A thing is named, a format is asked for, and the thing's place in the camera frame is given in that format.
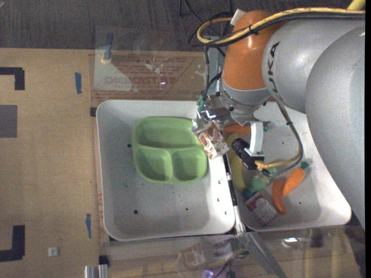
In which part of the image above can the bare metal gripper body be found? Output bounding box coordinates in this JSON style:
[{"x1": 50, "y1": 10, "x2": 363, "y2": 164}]
[{"x1": 198, "y1": 93, "x2": 263, "y2": 127}]

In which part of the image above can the white and orange carton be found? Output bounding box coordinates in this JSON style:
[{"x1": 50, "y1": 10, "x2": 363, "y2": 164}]
[{"x1": 197, "y1": 121, "x2": 230, "y2": 160}]

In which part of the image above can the green divided plate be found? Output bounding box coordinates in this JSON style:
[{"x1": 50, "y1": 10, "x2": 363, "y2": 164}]
[{"x1": 132, "y1": 116, "x2": 209, "y2": 185}]

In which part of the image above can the yellow banana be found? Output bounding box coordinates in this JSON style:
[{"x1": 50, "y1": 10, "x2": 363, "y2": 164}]
[{"x1": 225, "y1": 133, "x2": 248, "y2": 192}]

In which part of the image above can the thin black and white rod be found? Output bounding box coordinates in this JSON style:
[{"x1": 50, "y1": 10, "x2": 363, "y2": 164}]
[{"x1": 222, "y1": 153, "x2": 246, "y2": 236}]

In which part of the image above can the green bottle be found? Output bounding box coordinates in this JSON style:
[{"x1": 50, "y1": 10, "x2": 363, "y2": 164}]
[{"x1": 242, "y1": 166, "x2": 278, "y2": 202}]

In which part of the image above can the white plastic tray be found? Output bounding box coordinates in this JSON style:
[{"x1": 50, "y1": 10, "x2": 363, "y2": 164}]
[
  {"x1": 95, "y1": 99, "x2": 237, "y2": 242},
  {"x1": 225, "y1": 101, "x2": 353, "y2": 233}
]

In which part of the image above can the orange carrot with green top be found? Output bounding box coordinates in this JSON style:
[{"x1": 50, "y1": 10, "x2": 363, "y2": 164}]
[{"x1": 282, "y1": 160, "x2": 310, "y2": 198}]

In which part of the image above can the orange sausage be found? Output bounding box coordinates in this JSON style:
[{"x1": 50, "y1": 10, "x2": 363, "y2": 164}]
[{"x1": 271, "y1": 178, "x2": 288, "y2": 215}]

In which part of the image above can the red and white carton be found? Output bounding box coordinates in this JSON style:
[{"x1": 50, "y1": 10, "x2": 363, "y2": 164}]
[{"x1": 244, "y1": 192, "x2": 279, "y2": 227}]

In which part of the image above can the black cylinder on white bracket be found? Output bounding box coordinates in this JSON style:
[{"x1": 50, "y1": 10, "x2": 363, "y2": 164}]
[{"x1": 231, "y1": 121, "x2": 266, "y2": 171}]

